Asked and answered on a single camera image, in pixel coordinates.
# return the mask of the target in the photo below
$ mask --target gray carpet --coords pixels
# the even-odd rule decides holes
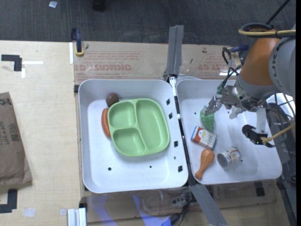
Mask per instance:
[[[56,1],[56,8],[49,7]],[[170,26],[184,25],[184,44],[251,45],[238,34],[244,24],[265,23],[285,0],[107,0],[104,12],[93,0],[0,0],[0,40],[82,40],[168,43]],[[296,23],[296,0],[272,21],[277,29]]]

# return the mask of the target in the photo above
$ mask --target brown paper bag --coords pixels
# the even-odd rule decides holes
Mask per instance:
[[[32,180],[9,92],[0,94],[0,185]]]

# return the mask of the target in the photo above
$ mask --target green plate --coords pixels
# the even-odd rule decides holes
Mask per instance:
[[[169,144],[165,116],[154,100],[117,102],[109,108],[108,123],[116,149],[126,156],[158,153]]]

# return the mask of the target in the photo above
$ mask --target white plastic tray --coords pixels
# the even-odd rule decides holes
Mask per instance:
[[[202,126],[199,113],[205,105],[208,106],[220,83],[212,80],[183,80],[176,87],[193,174],[200,167],[200,155],[204,147],[192,142],[190,137],[195,126]],[[228,84],[233,85],[234,81],[228,81]],[[202,179],[195,179],[202,184],[213,185],[278,178],[282,173],[282,165],[276,148],[255,145],[241,131],[246,124],[256,127],[256,113],[244,112],[231,120],[230,112],[224,105],[215,112],[215,159],[204,171]],[[271,136],[267,124],[266,131]],[[241,161],[222,168],[216,156],[231,146],[240,151]]]
[[[159,103],[170,133],[162,152],[124,156],[115,149],[101,126],[106,98],[117,93],[120,101],[149,98]],[[79,87],[83,181],[94,193],[111,193],[183,186],[188,178],[185,153],[171,86],[161,80],[87,80]]]

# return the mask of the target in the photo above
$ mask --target yellow cable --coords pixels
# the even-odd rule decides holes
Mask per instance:
[[[243,35],[251,35],[251,36],[265,36],[265,35],[277,35],[278,34],[288,34],[288,33],[296,33],[295,29],[291,30],[278,30],[278,31],[267,31],[267,32],[247,32],[241,29],[238,30],[238,33]]]
[[[282,131],[276,133],[275,135],[273,135],[271,137],[260,137],[260,139],[265,144],[265,143],[267,143],[267,142],[275,139],[276,137],[280,136],[282,133],[285,133],[286,131],[288,131],[289,129],[291,129],[294,125],[295,125],[295,122],[293,122],[289,127],[283,129]]]

